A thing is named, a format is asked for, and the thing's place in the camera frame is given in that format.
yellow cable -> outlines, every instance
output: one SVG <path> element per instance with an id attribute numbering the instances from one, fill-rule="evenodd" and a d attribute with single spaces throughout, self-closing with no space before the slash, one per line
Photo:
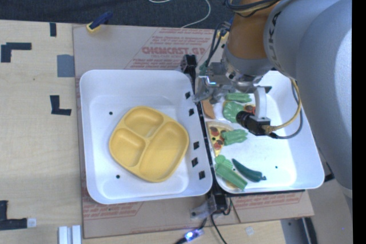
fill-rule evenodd
<path id="1" fill-rule="evenodd" d="M 268 3 L 263 3 L 261 5 L 257 5 L 257 6 L 253 6 L 251 7 L 250 9 L 244 9 L 244 10 L 233 10 L 235 13 L 239 13 L 239 14 L 243 14 L 243 13 L 251 13 L 255 10 L 258 10 L 258 9 L 262 9 L 262 8 L 266 8 L 267 6 L 271 6 L 271 5 L 274 5 L 277 1 L 272 1 L 271 4 L 268 4 Z"/>
<path id="2" fill-rule="evenodd" d="M 262 128 L 264 129 L 266 134 L 270 134 L 271 132 L 274 132 L 278 129 L 281 129 L 281 128 L 284 128 L 284 127 L 290 125 L 296 119 L 296 117 L 299 115 L 299 113 L 301 111 L 301 99 L 300 99 L 300 95 L 299 95 L 299 88 L 297 87 L 295 80 L 291 79 L 291 83 L 292 83 L 293 87 L 295 88 L 297 98 L 299 100 L 299 102 L 297 104 L 297 110 L 296 110 L 294 116 L 289 121 L 287 121 L 281 125 L 278 125 L 278 126 L 263 125 Z"/>

toy green pepper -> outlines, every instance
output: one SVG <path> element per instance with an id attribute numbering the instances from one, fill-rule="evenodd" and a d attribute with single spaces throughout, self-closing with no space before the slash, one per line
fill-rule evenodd
<path id="1" fill-rule="evenodd" d="M 242 165 L 241 163 L 239 163 L 235 159 L 232 159 L 232 161 L 234 163 L 234 166 L 236 167 L 236 170 L 238 170 L 238 172 L 241 175 L 243 175 L 246 179 L 249 179 L 250 181 L 253 181 L 253 182 L 267 180 L 266 176 L 262 175 L 262 172 L 251 170 L 251 169 L 245 167 L 244 165 Z"/>
<path id="2" fill-rule="evenodd" d="M 240 175 L 235 173 L 232 169 L 232 163 L 226 159 L 223 155 L 218 155 L 215 158 L 215 171 L 216 174 L 223 177 L 223 179 L 233 183 L 239 189 L 243 190 L 248 184 Z"/>
<path id="3" fill-rule="evenodd" d="M 236 115 L 240 112 L 243 111 L 243 106 L 241 104 L 238 104 L 236 102 L 225 102 L 224 103 L 224 108 L 222 110 L 222 114 L 224 115 L 224 117 L 229 120 L 232 123 L 237 123 L 236 122 Z"/>
<path id="4" fill-rule="evenodd" d="M 245 93 L 228 93 L 225 98 L 228 101 L 237 101 L 241 103 L 248 103 L 252 101 L 249 94 Z"/>
<path id="5" fill-rule="evenodd" d="M 231 145 L 236 142 L 243 142 L 246 140 L 248 133 L 244 129 L 235 129 L 232 131 L 226 131 L 221 134 L 224 139 L 224 145 Z"/>

cardboard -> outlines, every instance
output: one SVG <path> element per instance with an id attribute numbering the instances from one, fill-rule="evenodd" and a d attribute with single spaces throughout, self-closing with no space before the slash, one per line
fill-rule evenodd
<path id="1" fill-rule="evenodd" d="M 185 54 L 196 55 L 201 64 L 212 35 L 213 30 L 134 26 L 102 26 L 90 34 L 84 25 L 73 27 L 84 238 L 191 229 L 201 224 L 201 219 L 191 217 L 190 210 L 205 202 L 204 195 L 116 205 L 91 199 L 86 188 L 78 83 L 83 73 L 93 69 L 177 69 Z M 232 202 L 229 215 L 215 217 L 217 225 L 313 215 L 307 191 L 246 195 L 233 197 Z"/>

wooden table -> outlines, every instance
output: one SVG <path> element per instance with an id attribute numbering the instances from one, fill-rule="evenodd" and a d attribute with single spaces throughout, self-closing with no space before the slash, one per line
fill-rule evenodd
<path id="1" fill-rule="evenodd" d="M 0 200 L 8 218 L 37 227 L 0 231 L 0 243 L 57 243 L 60 226 L 82 225 L 75 78 L 58 77 L 57 56 L 73 55 L 72 24 L 0 21 L 0 44 L 30 42 L 0 63 Z M 70 115 L 51 114 L 50 96 Z M 247 233 L 251 227 L 253 234 Z M 219 227 L 227 243 L 284 244 L 280 221 Z M 83 239 L 82 243 L 175 243 L 185 230 Z M 212 227 L 193 243 L 222 243 Z"/>

yellow divided plate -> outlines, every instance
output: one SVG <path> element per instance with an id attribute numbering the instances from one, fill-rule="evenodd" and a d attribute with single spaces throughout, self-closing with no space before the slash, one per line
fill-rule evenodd
<path id="1" fill-rule="evenodd" d="M 189 145 L 185 128 L 146 106 L 129 110 L 109 139 L 112 157 L 125 169 L 150 182 L 167 180 Z"/>

